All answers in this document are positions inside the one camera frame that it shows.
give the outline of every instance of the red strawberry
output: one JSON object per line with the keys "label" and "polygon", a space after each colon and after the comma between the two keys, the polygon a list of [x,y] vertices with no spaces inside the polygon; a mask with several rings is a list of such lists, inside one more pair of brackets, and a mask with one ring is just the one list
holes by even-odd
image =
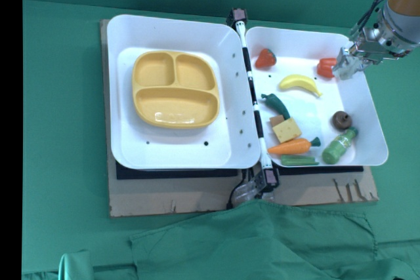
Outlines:
{"label": "red strawberry", "polygon": [[258,55],[257,61],[255,61],[256,68],[266,68],[271,67],[276,64],[277,58],[276,55],[270,49],[263,49]]}

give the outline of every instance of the banana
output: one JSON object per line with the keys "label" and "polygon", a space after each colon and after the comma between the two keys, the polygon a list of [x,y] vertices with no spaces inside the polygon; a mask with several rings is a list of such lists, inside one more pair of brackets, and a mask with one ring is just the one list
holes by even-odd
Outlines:
{"label": "banana", "polygon": [[310,92],[313,92],[314,94],[317,94],[318,97],[322,95],[318,88],[316,87],[315,81],[304,75],[288,75],[282,79],[280,84],[278,85],[281,89],[288,89],[291,87],[300,87],[304,88]]}

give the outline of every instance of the bottle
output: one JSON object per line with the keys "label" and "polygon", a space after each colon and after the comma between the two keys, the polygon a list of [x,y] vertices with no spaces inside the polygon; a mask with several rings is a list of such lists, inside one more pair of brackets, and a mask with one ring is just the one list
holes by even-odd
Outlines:
{"label": "bottle", "polygon": [[322,159],[328,165],[336,164],[341,156],[352,144],[352,139],[358,134],[354,127],[349,127],[346,132],[338,135],[322,152]]}

